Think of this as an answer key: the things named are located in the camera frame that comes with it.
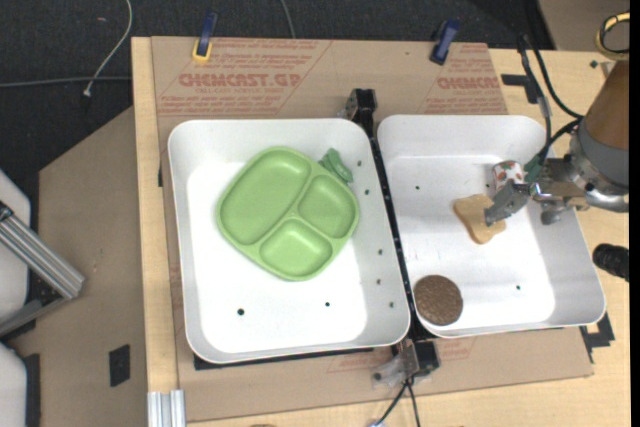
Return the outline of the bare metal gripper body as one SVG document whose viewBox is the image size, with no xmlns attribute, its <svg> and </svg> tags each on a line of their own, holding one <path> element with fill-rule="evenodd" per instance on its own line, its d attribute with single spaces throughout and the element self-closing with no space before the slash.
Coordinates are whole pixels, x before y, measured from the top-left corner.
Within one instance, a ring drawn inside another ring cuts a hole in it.
<svg viewBox="0 0 640 427">
<path fill-rule="evenodd" d="M 536 183 L 539 192 L 535 199 L 542 203 L 576 210 L 629 212 L 628 188 L 611 181 L 579 156 L 546 159 Z"/>
</svg>

